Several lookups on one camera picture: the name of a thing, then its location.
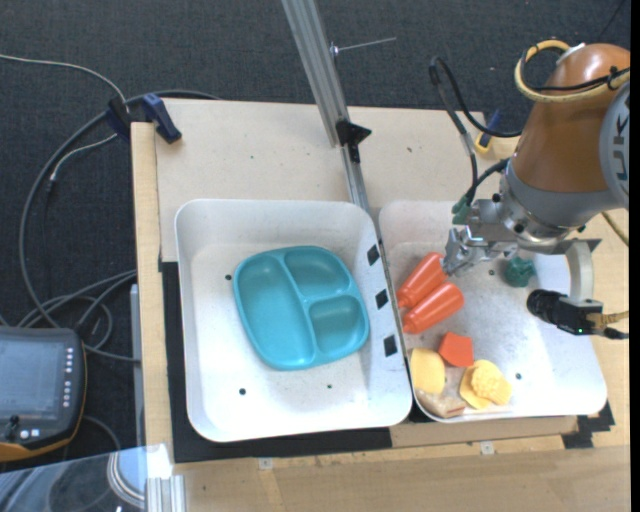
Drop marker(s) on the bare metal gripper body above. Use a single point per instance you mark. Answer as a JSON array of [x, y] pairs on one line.
[[492, 227]]

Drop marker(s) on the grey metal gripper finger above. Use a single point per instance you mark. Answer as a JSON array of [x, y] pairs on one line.
[[469, 260], [452, 252]]

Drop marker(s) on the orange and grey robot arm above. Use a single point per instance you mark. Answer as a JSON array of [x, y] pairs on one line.
[[560, 145]]

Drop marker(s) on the orange plastic bottle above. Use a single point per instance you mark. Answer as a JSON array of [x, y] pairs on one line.
[[435, 307], [420, 280]]

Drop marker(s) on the orange wedge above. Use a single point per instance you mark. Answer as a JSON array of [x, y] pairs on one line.
[[456, 350]]

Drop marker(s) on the white plastic tray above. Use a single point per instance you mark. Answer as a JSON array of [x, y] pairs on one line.
[[530, 350], [220, 350]]

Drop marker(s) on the yellow oval crisp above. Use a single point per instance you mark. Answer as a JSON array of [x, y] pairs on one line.
[[427, 370]]

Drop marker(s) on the yellow bumpy corn piece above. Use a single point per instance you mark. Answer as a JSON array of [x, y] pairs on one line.
[[487, 385]]

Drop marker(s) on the beige sandwich slice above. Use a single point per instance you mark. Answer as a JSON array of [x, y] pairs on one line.
[[442, 402]]

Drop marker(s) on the teal divided plate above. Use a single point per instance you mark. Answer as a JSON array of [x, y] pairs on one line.
[[280, 310]]

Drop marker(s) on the pale wood board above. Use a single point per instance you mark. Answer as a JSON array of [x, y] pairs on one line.
[[260, 155]]

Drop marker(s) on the black cylinder on white bracket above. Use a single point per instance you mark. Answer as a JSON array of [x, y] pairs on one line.
[[550, 306]]

